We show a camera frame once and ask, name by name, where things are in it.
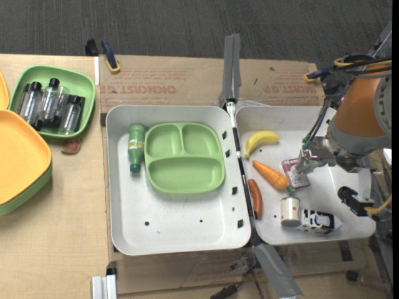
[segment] wooden table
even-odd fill
[[[145,65],[150,63],[148,57],[143,59]],[[140,60],[132,57],[133,62]],[[64,67],[86,74],[93,81],[98,79],[92,57],[2,54],[0,70],[10,94],[23,70],[36,64]],[[220,70],[213,68],[213,72],[219,74]],[[110,261],[108,253],[112,251],[108,251],[102,133],[98,87],[92,119],[80,137],[79,153],[63,154],[61,140],[46,139],[53,157],[52,179],[21,207],[0,217],[0,298],[90,298],[91,278],[105,274]],[[354,248],[361,255],[361,266],[376,271],[377,264],[366,241],[355,242]],[[343,271],[324,273],[328,269],[320,270],[308,260],[298,260],[296,281],[307,298],[381,297],[380,292],[348,285]],[[259,278],[259,284],[266,298],[277,298],[267,280]],[[209,298],[221,288],[209,286],[121,297]],[[235,298],[260,298],[254,280],[244,283]]]

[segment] orange plate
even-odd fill
[[[18,114],[0,110],[0,205],[24,192],[49,168],[51,150]]]
[[[8,96],[6,81],[4,81],[4,77],[2,77],[2,73],[0,71],[0,110],[5,110],[8,107],[10,98]]]

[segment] can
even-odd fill
[[[285,197],[281,199],[281,224],[286,227],[297,227],[299,220],[299,198]]]

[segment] banana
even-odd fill
[[[254,149],[264,143],[273,143],[278,142],[280,140],[280,136],[275,134],[273,131],[258,131],[255,134],[252,134],[245,145],[246,152],[244,154],[244,158],[249,158],[249,155],[252,153]]]

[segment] carrot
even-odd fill
[[[248,187],[254,202],[253,207],[254,207],[255,219],[259,219],[261,218],[263,211],[261,190],[259,189],[259,186],[257,185],[254,179],[248,179]]]
[[[276,171],[274,168],[262,164],[258,161],[252,161],[252,165],[265,177],[274,187],[283,189],[287,188],[289,183],[284,174]]]

